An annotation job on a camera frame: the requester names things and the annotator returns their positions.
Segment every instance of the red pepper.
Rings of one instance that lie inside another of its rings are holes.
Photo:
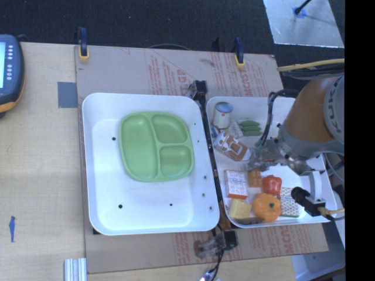
[[[262,179],[263,193],[272,194],[273,196],[280,196],[281,178],[274,175],[268,175]]]

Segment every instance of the gray tape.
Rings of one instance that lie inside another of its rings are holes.
[[[59,108],[77,108],[77,84],[57,82]]]

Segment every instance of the green plate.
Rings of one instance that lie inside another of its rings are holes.
[[[120,123],[120,150],[128,174],[138,181],[170,181],[194,167],[186,124],[167,112],[137,112]]]

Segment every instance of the box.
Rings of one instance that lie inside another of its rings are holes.
[[[291,188],[281,187],[280,203],[281,203],[281,216],[282,217],[299,217],[298,204],[291,196]]]
[[[218,134],[213,146],[218,151],[221,151],[222,154],[237,162],[246,161],[251,156],[248,147],[226,131]]]
[[[224,172],[226,193],[228,198],[246,199],[247,182],[246,174],[236,170],[226,170]]]

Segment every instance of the yellow block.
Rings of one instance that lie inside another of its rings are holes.
[[[228,215],[231,218],[248,218],[251,212],[251,205],[241,199],[232,199]]]

